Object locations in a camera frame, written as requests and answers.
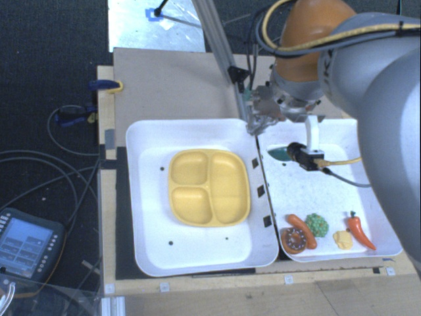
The yellow lumpy toy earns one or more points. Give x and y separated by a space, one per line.
342 240

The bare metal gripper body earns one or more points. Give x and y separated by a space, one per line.
268 102

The black cylinder on white bracket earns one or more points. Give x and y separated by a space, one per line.
307 158

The yellow divided plate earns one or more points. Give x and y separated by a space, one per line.
227 189

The white plastic tray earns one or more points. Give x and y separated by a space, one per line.
312 193
197 249

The green grapes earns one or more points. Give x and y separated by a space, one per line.
317 225

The orange carrot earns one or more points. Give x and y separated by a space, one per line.
358 230

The orange sausage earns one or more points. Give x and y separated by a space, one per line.
301 224

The thin black rod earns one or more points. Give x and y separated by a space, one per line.
267 189

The teal green pointed toy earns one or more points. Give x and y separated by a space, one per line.
278 154

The brown sprinkled doughnut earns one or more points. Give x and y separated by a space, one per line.
293 240

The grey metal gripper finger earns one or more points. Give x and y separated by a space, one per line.
269 121
254 126

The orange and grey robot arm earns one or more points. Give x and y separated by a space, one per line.
378 87

